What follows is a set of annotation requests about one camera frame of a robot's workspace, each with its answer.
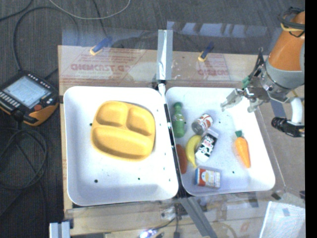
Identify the red sausage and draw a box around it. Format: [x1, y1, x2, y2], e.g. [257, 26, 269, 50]
[175, 144, 188, 175]

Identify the brown cardboard board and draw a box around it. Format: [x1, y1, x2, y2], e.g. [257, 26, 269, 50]
[57, 45, 306, 236]

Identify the green bottle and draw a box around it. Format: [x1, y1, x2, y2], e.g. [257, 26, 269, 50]
[171, 102, 186, 138]

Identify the red and white carton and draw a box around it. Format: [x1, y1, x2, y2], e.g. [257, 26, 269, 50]
[194, 166, 222, 189]

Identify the red and white can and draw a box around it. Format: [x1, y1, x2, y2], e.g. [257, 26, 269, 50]
[191, 113, 214, 135]

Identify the white plastic tray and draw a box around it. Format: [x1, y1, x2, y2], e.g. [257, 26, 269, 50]
[164, 86, 276, 197]
[62, 85, 179, 207]

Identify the yellow banana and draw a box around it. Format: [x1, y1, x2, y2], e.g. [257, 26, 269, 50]
[185, 134, 203, 169]

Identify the black and white milk carton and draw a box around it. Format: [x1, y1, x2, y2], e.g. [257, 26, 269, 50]
[194, 130, 219, 163]

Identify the yellow divided plate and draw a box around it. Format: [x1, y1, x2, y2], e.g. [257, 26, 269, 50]
[90, 100, 157, 162]

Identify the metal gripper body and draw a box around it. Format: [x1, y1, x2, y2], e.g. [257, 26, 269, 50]
[243, 79, 289, 104]

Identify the black cylinder on white bracket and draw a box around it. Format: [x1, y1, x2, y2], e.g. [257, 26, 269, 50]
[270, 97, 305, 138]

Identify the orange carrot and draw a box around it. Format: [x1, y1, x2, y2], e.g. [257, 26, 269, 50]
[234, 130, 252, 169]

